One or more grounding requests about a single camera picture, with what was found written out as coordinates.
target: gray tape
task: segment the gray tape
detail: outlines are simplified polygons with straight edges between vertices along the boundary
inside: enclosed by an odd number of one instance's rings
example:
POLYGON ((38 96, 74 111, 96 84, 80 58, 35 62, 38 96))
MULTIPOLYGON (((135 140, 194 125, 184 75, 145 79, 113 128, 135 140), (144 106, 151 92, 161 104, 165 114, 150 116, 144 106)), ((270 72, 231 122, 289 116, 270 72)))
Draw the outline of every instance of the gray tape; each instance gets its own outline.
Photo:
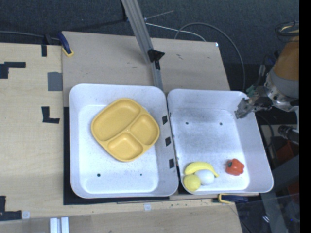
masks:
POLYGON ((63 74, 59 72, 48 72, 48 91, 63 90, 63 74))

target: table surface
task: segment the table surface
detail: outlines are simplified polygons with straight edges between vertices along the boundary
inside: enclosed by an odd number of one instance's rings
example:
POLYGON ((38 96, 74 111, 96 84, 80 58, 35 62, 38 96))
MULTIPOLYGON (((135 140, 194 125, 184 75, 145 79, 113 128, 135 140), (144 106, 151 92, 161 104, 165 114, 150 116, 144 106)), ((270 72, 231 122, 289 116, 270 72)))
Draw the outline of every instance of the table surface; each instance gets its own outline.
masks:
MULTIPOLYGON (((62 54, 60 46, 47 46, 47 56, 42 57, 40 45, 0 44, 1 64, 26 62, 26 68, 10 68, 8 79, 0 79, 0 195, 7 196, 6 211, 29 211, 31 218, 103 213, 118 214, 118 218, 122 218, 127 217, 126 212, 144 212, 143 202, 63 205, 63 107, 68 106, 70 87, 78 83, 152 85, 151 70, 143 62, 134 37, 70 32, 65 36, 75 51, 72 58, 62 54), (94 53, 88 47, 87 39, 91 38, 101 46, 96 54, 105 59, 104 63, 90 58, 94 53), (81 52, 81 43, 78 42, 85 44, 85 52, 81 52), (93 67, 93 75, 88 78, 86 73, 90 66, 93 67), (47 74, 50 72, 63 73, 63 92, 48 90, 47 74), (92 77, 98 77, 98 72, 106 75, 94 80, 92 77), (50 117, 60 118, 60 122, 43 123, 42 106, 49 106, 50 117)), ((168 39, 152 41, 156 50, 166 53, 160 61, 166 94, 175 88, 229 90, 215 43, 168 39)), ((241 232, 234 204, 224 210, 224 206, 212 203, 208 196, 199 198, 178 194, 168 201, 150 204, 155 215, 156 211, 163 211, 157 214, 158 217, 168 211, 175 212, 172 217, 177 221, 180 221, 178 215, 186 216, 187 213, 193 220, 213 214, 225 217, 231 224, 231 232, 241 232)), ((208 223, 219 232, 227 229, 227 223, 208 217, 194 229, 208 223)))

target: red object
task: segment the red object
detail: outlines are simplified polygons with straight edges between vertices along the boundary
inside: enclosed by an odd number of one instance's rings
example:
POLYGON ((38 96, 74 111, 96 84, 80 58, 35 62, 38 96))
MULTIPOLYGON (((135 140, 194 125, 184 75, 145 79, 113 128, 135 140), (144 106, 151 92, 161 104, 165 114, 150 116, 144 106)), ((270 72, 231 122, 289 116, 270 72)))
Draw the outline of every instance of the red object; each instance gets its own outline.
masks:
POLYGON ((232 159, 230 161, 227 161, 225 171, 228 174, 238 176, 244 172, 244 167, 245 167, 244 164, 240 162, 238 159, 232 159))

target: egg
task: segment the egg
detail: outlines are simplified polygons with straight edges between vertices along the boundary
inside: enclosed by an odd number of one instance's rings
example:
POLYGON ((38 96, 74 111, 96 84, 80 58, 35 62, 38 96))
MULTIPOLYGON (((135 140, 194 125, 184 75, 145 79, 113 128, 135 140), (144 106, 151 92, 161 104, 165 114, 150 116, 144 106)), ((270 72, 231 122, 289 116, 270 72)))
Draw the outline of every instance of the egg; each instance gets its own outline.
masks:
POLYGON ((199 170, 195 172, 195 175, 199 177, 202 185, 209 185, 214 182, 215 176, 210 170, 199 170))

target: white cable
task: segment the white cable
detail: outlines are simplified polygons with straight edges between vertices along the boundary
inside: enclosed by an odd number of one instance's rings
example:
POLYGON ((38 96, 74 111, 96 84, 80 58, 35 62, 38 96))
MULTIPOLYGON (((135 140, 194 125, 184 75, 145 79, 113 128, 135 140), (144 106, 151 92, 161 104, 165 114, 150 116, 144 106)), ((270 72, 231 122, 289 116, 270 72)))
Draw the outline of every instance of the white cable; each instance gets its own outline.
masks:
MULTIPOLYGON (((168 27, 163 27, 163 26, 155 25, 155 24, 151 24, 151 23, 146 23, 146 25, 154 26, 154 27, 158 27, 158 28, 162 28, 162 29, 168 29, 168 30, 172 30, 172 31, 178 32, 177 29, 171 29, 171 28, 168 28, 168 27)), ((204 42, 206 42, 206 40, 205 40, 202 36, 200 36, 200 35, 198 35, 198 34, 196 34, 196 33, 189 32, 189 31, 180 31, 180 32, 189 33, 189 34, 195 35, 195 36, 201 38, 204 42)))

